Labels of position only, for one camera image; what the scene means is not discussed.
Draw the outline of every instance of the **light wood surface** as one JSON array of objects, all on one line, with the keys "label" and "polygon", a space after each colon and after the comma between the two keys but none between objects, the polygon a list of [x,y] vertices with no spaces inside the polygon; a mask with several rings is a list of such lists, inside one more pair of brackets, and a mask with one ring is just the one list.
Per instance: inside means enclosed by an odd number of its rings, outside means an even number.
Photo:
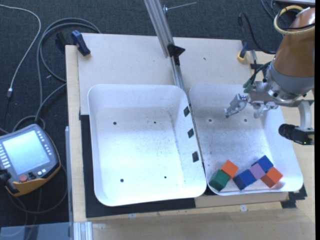
[{"label": "light wood surface", "polygon": [[[212,234],[215,229],[213,222],[216,222],[216,220],[221,220],[221,216],[225,218],[225,225],[230,224],[232,225],[230,228],[237,228],[236,231],[240,232],[241,235],[245,237],[243,239],[256,239],[252,237],[257,235],[246,235],[246,233],[242,230],[242,228],[249,226],[251,227],[251,224],[249,223],[250,220],[254,221],[256,227],[263,227],[263,225],[272,221],[272,223],[269,223],[269,228],[270,230],[274,230],[274,228],[277,226],[277,223],[274,222],[278,221],[278,223],[280,223],[282,221],[282,217],[284,221],[290,221],[293,216],[295,216],[296,221],[294,223],[297,223],[297,225],[300,226],[307,224],[307,226],[305,226],[301,232],[305,233],[305,231],[307,231],[306,228],[309,230],[310,227],[313,227],[315,224],[315,150],[314,146],[301,146],[295,143],[293,143],[293,148],[301,167],[304,185],[308,194],[308,197],[306,197],[305,200],[297,201],[298,209],[293,209],[295,214],[293,212],[291,213],[291,209],[282,209],[280,201],[288,198],[288,193],[282,192],[246,194],[242,196],[227,197],[214,196],[215,199],[212,196],[200,196],[195,199],[195,209],[86,218],[81,122],[79,118],[80,97],[77,54],[78,52],[76,46],[66,46],[73,220],[74,222],[92,221],[94,225],[94,239],[105,239],[102,237],[102,235],[105,236],[106,232],[108,232],[110,239],[195,239],[191,237],[192,235],[189,235],[189,238],[184,237],[186,234],[181,232],[182,229],[187,231],[192,229],[198,233],[199,231],[203,230],[203,232],[207,233],[203,235],[196,234],[195,236],[203,236],[201,239],[213,239],[210,238],[210,234]],[[259,64],[264,64],[272,59],[270,55],[262,52],[257,52],[257,56]],[[243,63],[248,65],[250,63],[250,57],[247,56],[247,58],[248,59]],[[313,99],[312,93],[308,93],[306,98],[308,97],[309,99]],[[284,108],[282,109],[282,112],[286,122],[288,120],[288,123],[290,124],[300,124],[300,114],[298,109],[295,110],[291,108]],[[312,113],[312,118],[314,119],[314,105],[312,105]],[[161,229],[161,227],[164,228],[163,230],[160,230],[161,232],[155,233],[155,226],[158,229]],[[125,229],[126,232],[132,231],[133,235],[130,233],[129,235],[126,235],[121,229]],[[117,234],[120,234],[119,237],[112,238],[112,236]],[[281,237],[277,238],[278,235],[276,233],[274,234],[274,237],[271,239],[290,239]]]}]

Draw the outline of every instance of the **block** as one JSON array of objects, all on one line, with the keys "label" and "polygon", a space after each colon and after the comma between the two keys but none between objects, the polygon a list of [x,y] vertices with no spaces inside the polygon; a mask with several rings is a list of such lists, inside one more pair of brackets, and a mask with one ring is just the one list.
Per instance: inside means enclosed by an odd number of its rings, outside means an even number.
[{"label": "block", "polygon": [[258,163],[255,163],[253,166],[251,166],[249,168],[249,171],[252,173],[256,180],[261,179],[261,177],[266,174]]},{"label": "block", "polygon": [[230,176],[224,171],[218,169],[211,177],[209,185],[214,189],[221,191],[228,183]]},{"label": "block", "polygon": [[253,163],[251,166],[254,166],[257,163],[261,166],[261,168],[264,170],[265,173],[269,171],[271,167],[274,166],[274,164],[269,160],[269,158],[266,155],[261,157],[258,161]]},{"label": "block", "polygon": [[272,167],[263,177],[261,177],[261,180],[269,188],[272,188],[280,181],[282,177],[283,175],[281,174],[281,172],[279,172],[275,167]]},{"label": "block", "polygon": [[241,172],[239,175],[235,176],[233,178],[233,181],[240,190],[243,190],[250,184],[254,183],[256,181],[256,178],[253,176],[253,174],[249,169],[246,169],[245,171]]},{"label": "block", "polygon": [[236,172],[238,171],[238,169],[239,167],[236,166],[230,160],[227,160],[220,168],[221,171],[225,172],[230,176],[230,179],[232,179],[236,175]]}]

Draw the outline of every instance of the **white tray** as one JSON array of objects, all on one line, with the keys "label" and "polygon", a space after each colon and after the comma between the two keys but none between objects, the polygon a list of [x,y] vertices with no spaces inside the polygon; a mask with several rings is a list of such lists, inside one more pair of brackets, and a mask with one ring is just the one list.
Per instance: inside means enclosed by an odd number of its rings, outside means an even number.
[{"label": "white tray", "polygon": [[93,181],[107,206],[202,195],[207,181],[188,99],[174,85],[98,84],[88,92]]},{"label": "white tray", "polygon": [[292,143],[278,133],[279,126],[285,123],[281,109],[266,111],[263,117],[256,119],[255,110],[248,104],[244,110],[226,118],[224,108],[229,107],[238,93],[243,94],[241,85],[198,84],[190,89],[207,181],[226,160],[239,167],[239,174],[263,155],[273,162],[283,177],[272,188],[259,179],[243,190],[239,190],[233,180],[229,180],[221,191],[209,186],[210,189],[219,195],[299,190],[303,176]]}]

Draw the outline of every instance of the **black carpet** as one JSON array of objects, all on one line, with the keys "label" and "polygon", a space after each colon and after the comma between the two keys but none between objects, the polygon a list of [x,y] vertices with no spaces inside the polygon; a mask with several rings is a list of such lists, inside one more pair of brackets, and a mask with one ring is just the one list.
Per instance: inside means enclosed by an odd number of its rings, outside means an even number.
[{"label": "black carpet", "polygon": [[[276,51],[282,36],[273,28],[272,19],[264,10],[260,0],[162,0],[168,7],[196,2],[191,6],[169,10],[168,22],[175,37],[245,40],[250,49],[259,50],[250,37],[245,24],[245,37],[238,26],[238,15],[243,12],[250,20],[255,39],[266,51]],[[264,0],[268,11],[271,0]],[[64,18],[81,18],[95,24],[102,33],[154,36],[155,31],[143,0],[0,0],[1,5],[30,10],[37,14],[44,30],[53,22]],[[277,11],[283,4],[274,6]],[[283,17],[283,24],[292,20]],[[37,19],[21,10],[0,6],[0,128],[12,132],[25,117],[35,116],[40,106],[40,85],[37,73],[37,47],[40,37],[21,64],[13,83],[11,98],[7,91],[15,70],[25,55],[38,31]],[[72,44],[73,30],[94,32],[86,27],[69,26],[61,29],[66,41]],[[53,32],[43,42],[43,57],[51,69],[40,63],[42,101],[60,87],[66,78],[64,54],[55,45]],[[66,88],[53,95],[41,110],[40,118],[51,136],[66,165],[65,128],[68,125]],[[24,120],[18,129],[33,122],[33,117]],[[49,210],[64,196],[66,177],[61,170],[41,190],[24,195],[20,200],[29,211]],[[0,227],[23,224],[47,224],[69,220],[68,200],[55,209],[41,214],[19,210],[0,186]]]}]

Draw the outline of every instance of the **red button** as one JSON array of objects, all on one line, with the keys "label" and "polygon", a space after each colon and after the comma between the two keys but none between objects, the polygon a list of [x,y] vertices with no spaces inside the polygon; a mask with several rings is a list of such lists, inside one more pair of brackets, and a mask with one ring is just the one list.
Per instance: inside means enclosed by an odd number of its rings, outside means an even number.
[{"label": "red button", "polygon": [[28,177],[27,177],[27,175],[25,175],[25,174],[22,174],[22,175],[20,175],[20,177],[19,177],[19,181],[20,182],[26,182],[28,180]]}]

